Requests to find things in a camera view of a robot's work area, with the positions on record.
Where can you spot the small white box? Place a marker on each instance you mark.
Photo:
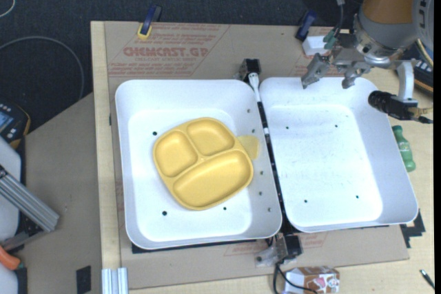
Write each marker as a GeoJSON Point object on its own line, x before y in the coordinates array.
{"type": "Point", "coordinates": [313, 44]}

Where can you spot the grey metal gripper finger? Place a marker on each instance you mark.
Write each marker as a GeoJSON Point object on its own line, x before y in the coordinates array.
{"type": "Point", "coordinates": [315, 70]}
{"type": "Point", "coordinates": [351, 77]}

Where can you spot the green plastic bottle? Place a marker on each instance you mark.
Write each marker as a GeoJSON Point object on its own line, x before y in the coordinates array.
{"type": "Point", "coordinates": [404, 151]}

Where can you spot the black pen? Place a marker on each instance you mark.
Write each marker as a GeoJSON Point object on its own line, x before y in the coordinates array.
{"type": "Point", "coordinates": [427, 279]}

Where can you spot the white plastic tray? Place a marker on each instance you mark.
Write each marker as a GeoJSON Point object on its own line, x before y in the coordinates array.
{"type": "Point", "coordinates": [144, 182]}
{"type": "Point", "coordinates": [327, 165]}

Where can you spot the black cylinder on white bracket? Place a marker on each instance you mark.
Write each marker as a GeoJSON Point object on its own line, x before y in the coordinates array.
{"type": "Point", "coordinates": [389, 103]}

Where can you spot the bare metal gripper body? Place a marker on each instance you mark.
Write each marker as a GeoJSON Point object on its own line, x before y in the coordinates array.
{"type": "Point", "coordinates": [348, 56]}

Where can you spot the brown cardboard board red print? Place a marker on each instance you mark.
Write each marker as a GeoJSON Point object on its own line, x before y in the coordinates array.
{"type": "Point", "coordinates": [213, 44]}

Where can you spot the brown and white carton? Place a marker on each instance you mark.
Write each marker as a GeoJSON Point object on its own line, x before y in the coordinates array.
{"type": "Point", "coordinates": [317, 280]}

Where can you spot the yellow divided plate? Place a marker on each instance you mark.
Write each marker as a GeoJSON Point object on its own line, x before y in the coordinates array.
{"type": "Point", "coordinates": [203, 165]}

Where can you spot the thin black and white rod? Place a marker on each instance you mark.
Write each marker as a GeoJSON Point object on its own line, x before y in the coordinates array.
{"type": "Point", "coordinates": [265, 127]}

